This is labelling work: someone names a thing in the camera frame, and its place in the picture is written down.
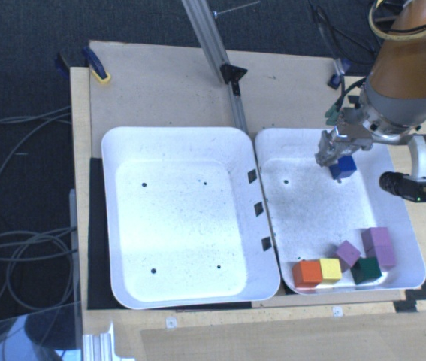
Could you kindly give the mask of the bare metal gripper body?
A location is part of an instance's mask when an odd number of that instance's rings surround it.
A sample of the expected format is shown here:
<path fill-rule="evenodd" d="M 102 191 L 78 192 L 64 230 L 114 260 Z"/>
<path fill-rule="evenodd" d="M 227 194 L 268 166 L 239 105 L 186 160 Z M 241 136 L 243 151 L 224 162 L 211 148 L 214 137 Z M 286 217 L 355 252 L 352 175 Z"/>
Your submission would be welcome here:
<path fill-rule="evenodd" d="M 405 145 L 409 133 L 421 125 L 420 99 L 358 98 L 352 106 L 336 104 L 334 141 L 342 154 L 370 150 L 373 144 Z"/>

